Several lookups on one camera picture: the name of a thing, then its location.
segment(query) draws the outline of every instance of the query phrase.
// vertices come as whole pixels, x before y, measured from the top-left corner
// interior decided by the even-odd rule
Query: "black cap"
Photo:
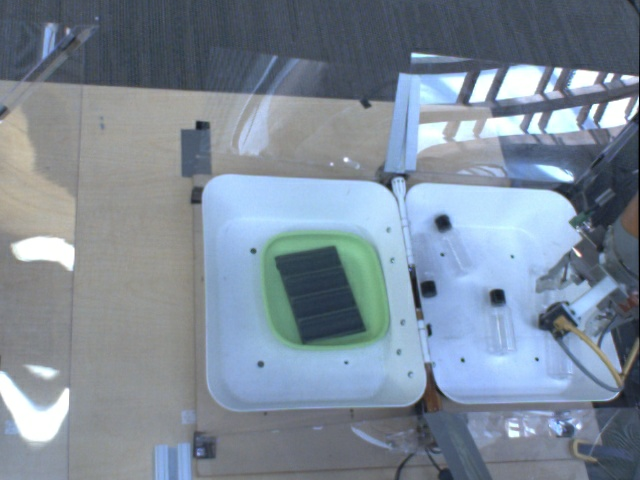
[[[451,219],[449,219],[448,215],[440,215],[436,217],[436,226],[438,227],[438,231],[440,231],[440,233],[449,231],[453,227],[451,225]]]
[[[489,292],[492,306],[504,306],[507,303],[507,299],[504,296],[504,290],[497,288]]]
[[[431,297],[435,297],[438,295],[438,290],[436,290],[436,282],[435,281],[423,281],[420,283],[420,293],[425,299],[430,299]]]

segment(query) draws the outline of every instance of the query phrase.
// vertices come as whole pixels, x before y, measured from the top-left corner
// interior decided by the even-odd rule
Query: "dark grey carpet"
[[[249,90],[224,75],[253,62],[238,51],[328,63],[314,94],[372,99],[393,97],[412,50],[638,73],[626,0],[0,0],[0,19],[98,23],[91,84]]]

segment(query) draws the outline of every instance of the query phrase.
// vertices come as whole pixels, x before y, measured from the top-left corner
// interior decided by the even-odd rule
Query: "green bowl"
[[[302,343],[287,293],[276,268],[276,256],[334,246],[360,310],[365,331]],[[380,260],[373,246],[352,233],[294,231],[271,238],[261,256],[262,297],[273,334],[285,345],[304,350],[347,349],[369,345],[389,327],[389,302]]]

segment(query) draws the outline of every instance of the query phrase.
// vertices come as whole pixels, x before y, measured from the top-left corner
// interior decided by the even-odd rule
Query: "green container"
[[[276,268],[276,256],[333,246],[338,250],[365,331],[303,344],[287,293]],[[262,296],[273,334],[285,345],[304,350],[362,347],[382,338],[389,327],[389,302],[380,260],[373,246],[353,233],[295,231],[276,235],[261,257]]]

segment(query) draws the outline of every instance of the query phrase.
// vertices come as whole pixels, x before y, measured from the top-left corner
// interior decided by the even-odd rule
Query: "black rectangular object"
[[[335,247],[275,260],[302,343],[366,330]]]

